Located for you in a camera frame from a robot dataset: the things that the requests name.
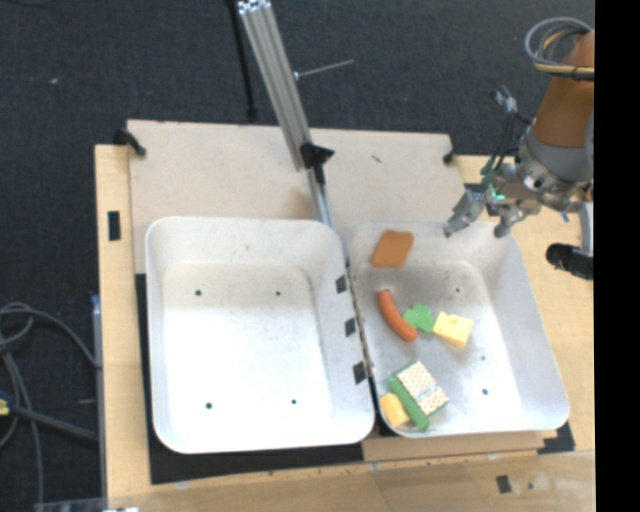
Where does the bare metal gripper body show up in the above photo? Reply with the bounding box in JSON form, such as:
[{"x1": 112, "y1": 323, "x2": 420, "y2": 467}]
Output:
[{"x1": 462, "y1": 162, "x2": 594, "y2": 216}]

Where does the brown bread slice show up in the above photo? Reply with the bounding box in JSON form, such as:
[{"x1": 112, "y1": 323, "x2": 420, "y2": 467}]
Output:
[{"x1": 370, "y1": 229, "x2": 415, "y2": 270}]

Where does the white plastic tray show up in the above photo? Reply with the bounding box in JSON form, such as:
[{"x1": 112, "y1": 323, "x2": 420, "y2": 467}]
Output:
[
  {"x1": 144, "y1": 215, "x2": 377, "y2": 455},
  {"x1": 344, "y1": 219, "x2": 572, "y2": 440}
]

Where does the green broccoli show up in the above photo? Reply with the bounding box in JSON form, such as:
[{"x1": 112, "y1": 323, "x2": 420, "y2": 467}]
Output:
[{"x1": 402, "y1": 303, "x2": 436, "y2": 334}]

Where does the yellow cheese wedge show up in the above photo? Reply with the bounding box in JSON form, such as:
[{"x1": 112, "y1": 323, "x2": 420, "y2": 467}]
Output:
[{"x1": 431, "y1": 311, "x2": 475, "y2": 350}]

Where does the orange sausage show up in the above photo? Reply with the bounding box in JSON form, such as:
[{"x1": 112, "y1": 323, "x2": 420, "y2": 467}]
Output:
[{"x1": 377, "y1": 288, "x2": 420, "y2": 344}]

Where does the green and white carton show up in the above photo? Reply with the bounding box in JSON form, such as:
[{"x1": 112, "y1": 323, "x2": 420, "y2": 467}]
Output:
[{"x1": 387, "y1": 360, "x2": 451, "y2": 432}]

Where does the yellow block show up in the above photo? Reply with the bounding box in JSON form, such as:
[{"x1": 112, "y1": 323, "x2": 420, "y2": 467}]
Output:
[{"x1": 378, "y1": 392, "x2": 413, "y2": 429}]

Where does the pale flat board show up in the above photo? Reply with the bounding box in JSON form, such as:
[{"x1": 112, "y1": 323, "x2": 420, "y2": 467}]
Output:
[{"x1": 125, "y1": 118, "x2": 559, "y2": 464}]

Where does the black cylinder on white bracket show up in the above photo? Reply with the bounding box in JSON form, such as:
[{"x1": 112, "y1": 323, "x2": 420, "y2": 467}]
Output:
[{"x1": 544, "y1": 199, "x2": 596, "y2": 281}]

